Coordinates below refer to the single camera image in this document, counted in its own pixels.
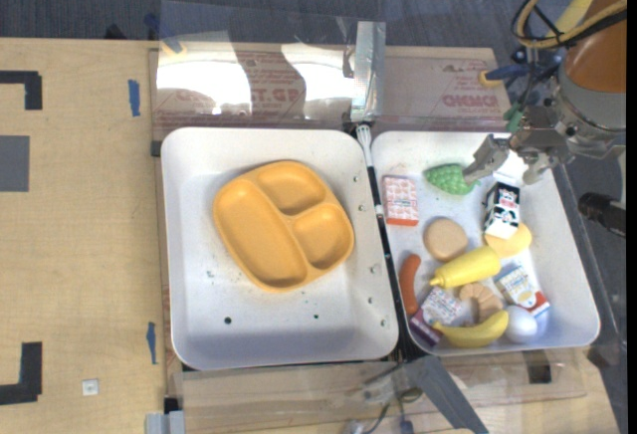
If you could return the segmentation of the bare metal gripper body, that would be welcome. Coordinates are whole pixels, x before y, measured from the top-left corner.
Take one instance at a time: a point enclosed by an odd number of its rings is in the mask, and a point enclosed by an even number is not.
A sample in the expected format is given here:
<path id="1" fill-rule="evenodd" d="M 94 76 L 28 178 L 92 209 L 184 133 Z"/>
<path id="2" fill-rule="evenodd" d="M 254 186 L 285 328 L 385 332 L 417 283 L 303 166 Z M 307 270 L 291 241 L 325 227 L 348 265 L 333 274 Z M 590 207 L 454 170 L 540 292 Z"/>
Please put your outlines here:
<path id="1" fill-rule="evenodd" d="M 619 157 L 625 131 L 558 106 L 514 106 L 507 112 L 510 148 L 527 164 L 569 163 L 575 157 Z"/>

